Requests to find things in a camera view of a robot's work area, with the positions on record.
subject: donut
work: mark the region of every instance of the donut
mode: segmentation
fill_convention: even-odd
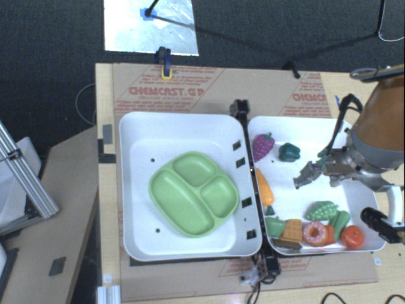
[[[328,230],[321,222],[310,222],[302,229],[302,238],[310,246],[324,246]]]

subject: aluminum rail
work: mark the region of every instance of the aluminum rail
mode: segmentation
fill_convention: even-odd
[[[16,154],[16,151],[18,151],[18,146],[2,121],[0,121],[0,158],[7,163],[41,217],[48,219],[57,213],[59,208],[45,191],[40,180],[24,158],[24,155],[21,153]]]

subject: blue tape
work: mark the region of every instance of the blue tape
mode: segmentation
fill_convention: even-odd
[[[145,16],[145,11],[146,11],[147,9],[148,9],[148,8],[142,8],[142,9],[140,9],[140,10],[139,10],[139,11],[140,11],[140,16],[141,16],[142,19],[145,20],[145,21],[153,21],[153,17],[147,17],[147,16]],[[156,12],[155,9],[152,9],[151,16],[155,16],[155,17],[158,16],[158,13]]]
[[[336,99],[337,107],[340,108],[340,99],[337,95],[335,95],[335,99]]]

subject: cardboard sheet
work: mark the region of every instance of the cardboard sheet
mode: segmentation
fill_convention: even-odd
[[[239,274],[252,267],[250,258],[194,262],[141,263],[131,260],[122,242],[122,193],[118,124],[131,111],[228,113],[235,99],[248,99],[249,118],[258,115],[330,117],[319,73],[174,66],[171,81],[160,66],[113,66],[115,137],[120,221],[122,301],[153,300],[250,292]],[[369,253],[340,253],[280,259],[282,273],[263,290],[310,288],[377,282]]]

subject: red tomato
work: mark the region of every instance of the red tomato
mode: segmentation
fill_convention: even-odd
[[[343,230],[340,240],[349,249],[357,249],[364,243],[365,236],[357,226],[350,225]]]

